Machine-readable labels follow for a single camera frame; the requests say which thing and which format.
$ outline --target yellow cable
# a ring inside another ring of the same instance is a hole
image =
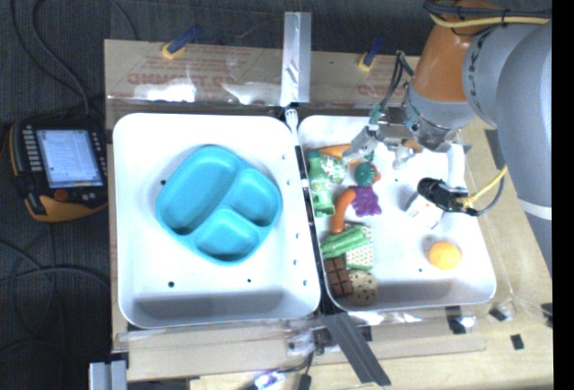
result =
[[[457,21],[457,22],[447,22],[443,21],[434,14],[430,14],[432,20],[440,25],[441,27],[447,28],[463,28],[463,27],[475,27],[478,25],[492,25],[494,23],[547,23],[550,19],[542,19],[539,17],[514,17],[512,15],[508,17],[485,17],[482,19],[472,19],[470,21]]]
[[[481,195],[484,195],[486,192],[492,189],[492,187],[495,186],[499,181],[501,181],[502,177],[504,177],[508,171],[509,168],[505,165],[500,170],[500,172],[498,172],[496,177],[494,177],[485,187],[475,192],[474,194],[469,195],[468,197],[458,197],[456,201],[462,204],[464,208],[470,207]]]

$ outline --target blue and yellow clip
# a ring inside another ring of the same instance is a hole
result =
[[[169,60],[173,60],[175,57],[179,56],[186,49],[186,44],[193,41],[195,38],[200,36],[204,32],[204,29],[200,25],[191,27],[185,30],[181,35],[175,38],[170,43],[166,44],[162,49],[161,53],[164,57]]]
[[[361,56],[361,59],[359,60],[359,68],[362,71],[370,71],[370,69],[373,67],[375,63],[375,55],[380,51],[384,41],[385,36],[380,35],[377,39],[375,39],[370,49]]]

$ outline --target blue divided plate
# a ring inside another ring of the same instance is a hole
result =
[[[205,145],[173,172],[156,201],[161,226],[216,264],[252,256],[273,229],[283,200],[277,185],[237,154]]]

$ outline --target green bottle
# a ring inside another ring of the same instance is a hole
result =
[[[321,153],[319,151],[308,152],[307,160],[309,161],[309,189],[313,212],[318,218],[332,216],[335,214],[335,206],[328,176],[321,167]]]

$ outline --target dark fabric background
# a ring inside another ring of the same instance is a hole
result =
[[[34,21],[36,1],[0,0],[0,123],[5,126],[18,118],[81,103],[74,91],[53,77],[73,86],[67,71],[39,45],[33,22],[100,108],[103,40],[133,37],[109,0],[44,0]],[[166,23],[165,9],[174,5],[278,16],[285,11],[311,12],[314,50],[360,53],[384,33],[387,39],[382,53],[402,49],[408,55],[418,55],[432,27],[422,9],[424,0],[115,1],[125,8],[138,38],[151,40],[171,39],[174,24]],[[552,7],[552,0],[487,1],[520,10]],[[270,28],[269,34],[250,38],[249,45],[280,47],[282,39],[270,34],[273,31]],[[17,279],[11,275],[35,267],[20,250],[44,267],[81,267],[108,277],[108,239],[107,211],[61,224],[34,221],[17,195],[4,150],[0,158],[0,388],[88,388],[88,363],[106,359],[109,351],[107,289],[85,273],[58,273],[50,278],[37,273]]]

